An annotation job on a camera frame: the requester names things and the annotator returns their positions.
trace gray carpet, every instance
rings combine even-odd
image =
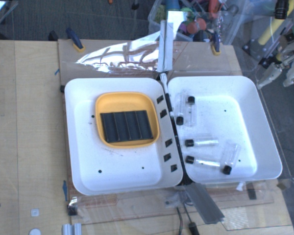
[[[66,28],[71,27],[82,39],[130,40],[147,35],[147,17],[155,0],[139,0],[137,25],[131,5],[134,0],[17,0],[18,7],[0,25],[0,32],[15,40],[48,40],[54,30],[59,38],[67,38]],[[244,75],[256,81],[264,69],[255,67],[254,60],[242,51],[246,28],[240,28],[234,39],[240,65]],[[260,91],[271,117],[277,146],[283,161],[280,180],[291,183],[283,195],[294,225],[294,85],[284,88],[285,72]]]

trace metal bracket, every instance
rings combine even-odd
[[[62,235],[82,235],[82,225],[80,223],[65,224],[62,226]]]
[[[257,89],[263,88],[265,85],[271,83],[282,73],[282,67],[278,64],[271,63],[268,69],[263,74],[263,77],[257,82]]]
[[[68,215],[69,216],[77,215],[77,197],[73,197],[70,203],[68,204]]]
[[[194,183],[184,187],[205,224],[217,224],[224,218],[223,213],[202,184]]]

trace black hole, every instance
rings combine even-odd
[[[176,164],[171,165],[171,172],[174,172],[175,170],[177,170],[177,165]]]
[[[160,112],[160,118],[163,118],[167,114],[166,109],[164,109],[162,112]]]
[[[165,144],[166,144],[166,147],[168,147],[170,144],[172,144],[172,139],[167,140]]]
[[[157,103],[160,103],[163,100],[163,95],[161,95],[160,97],[157,98]]]
[[[163,156],[164,161],[168,161],[171,158],[171,153],[168,153],[166,155]]]

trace yellow tray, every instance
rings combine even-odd
[[[138,92],[115,92],[105,93],[96,100],[96,122],[99,137],[102,142],[112,148],[137,148],[153,144],[159,138],[159,122],[156,109],[151,99],[143,93]],[[150,123],[152,139],[121,141],[108,143],[104,138],[104,130],[101,113],[111,112],[127,112],[127,111],[147,111],[148,120]]]

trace test tube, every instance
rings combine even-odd
[[[241,146],[239,144],[227,142],[223,156],[221,158],[221,163],[224,166],[222,172],[225,175],[230,175],[232,168],[236,164],[240,149]]]
[[[194,166],[206,166],[211,168],[219,168],[220,162],[217,160],[212,159],[206,159],[206,158],[200,158],[200,157],[193,157],[193,156],[187,156],[185,159],[185,162],[188,164],[192,164]]]
[[[186,126],[193,127],[196,125],[196,105],[195,97],[189,96],[186,102]]]
[[[179,94],[178,106],[177,106],[177,117],[176,124],[184,124],[184,108],[185,108],[185,93],[182,92]]]
[[[208,138],[196,138],[196,139],[186,139],[186,147],[202,147],[202,146],[215,146],[219,144],[219,140],[215,137]]]

